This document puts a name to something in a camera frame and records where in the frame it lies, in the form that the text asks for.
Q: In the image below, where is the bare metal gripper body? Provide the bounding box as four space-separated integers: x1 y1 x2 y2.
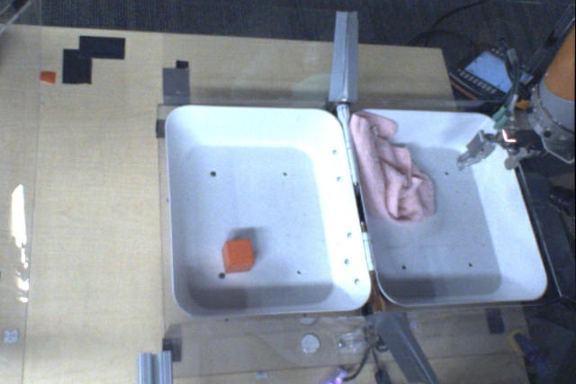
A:
495 115 576 163

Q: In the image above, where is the pink cloth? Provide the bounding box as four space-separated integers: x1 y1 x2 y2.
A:
349 111 437 223

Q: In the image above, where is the white plastic tray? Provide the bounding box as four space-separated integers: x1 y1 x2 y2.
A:
350 107 550 308
164 104 374 318

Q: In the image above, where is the thin black and white rod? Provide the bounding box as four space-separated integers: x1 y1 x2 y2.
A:
336 103 376 273

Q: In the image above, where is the orange cube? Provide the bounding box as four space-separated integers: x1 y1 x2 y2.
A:
220 237 257 275

